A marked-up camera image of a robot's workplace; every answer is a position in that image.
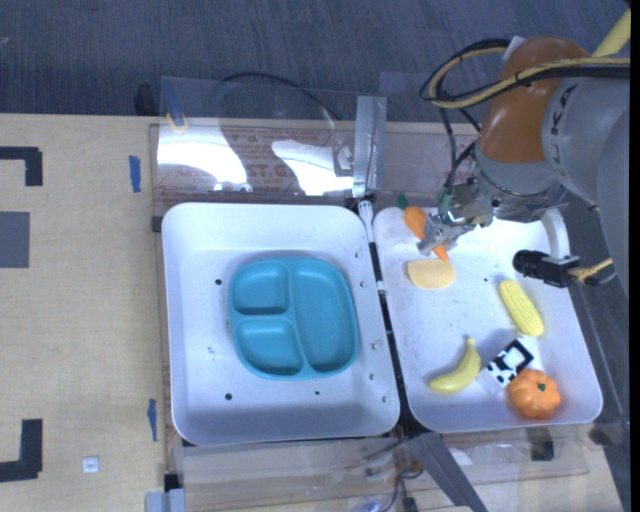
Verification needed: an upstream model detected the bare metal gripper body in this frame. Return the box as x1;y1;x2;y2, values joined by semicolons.
438;180;569;227

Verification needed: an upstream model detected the orange carrot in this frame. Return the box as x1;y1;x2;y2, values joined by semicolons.
395;194;451;264

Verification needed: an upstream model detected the pale yellow round biscuit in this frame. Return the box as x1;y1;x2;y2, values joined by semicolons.
405;257;457;291

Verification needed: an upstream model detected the white plastic tray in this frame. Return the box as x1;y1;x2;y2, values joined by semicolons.
372;204;604;434
160;201;402;447

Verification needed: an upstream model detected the yellow corn cob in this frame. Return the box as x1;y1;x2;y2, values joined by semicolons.
498;278;546;338

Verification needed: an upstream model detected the blue divided plate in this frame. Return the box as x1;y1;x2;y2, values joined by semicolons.
228;257;361;382

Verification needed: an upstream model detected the yellow banana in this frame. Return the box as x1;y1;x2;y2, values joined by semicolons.
428;337;483;396

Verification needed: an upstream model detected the black and white carton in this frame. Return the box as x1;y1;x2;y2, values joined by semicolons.
476;337;536;397

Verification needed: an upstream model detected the orange pumpkin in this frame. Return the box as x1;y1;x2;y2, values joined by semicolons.
506;368;563;421

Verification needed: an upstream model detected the black cylinder on white bracket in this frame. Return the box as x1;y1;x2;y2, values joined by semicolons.
512;207;582;290

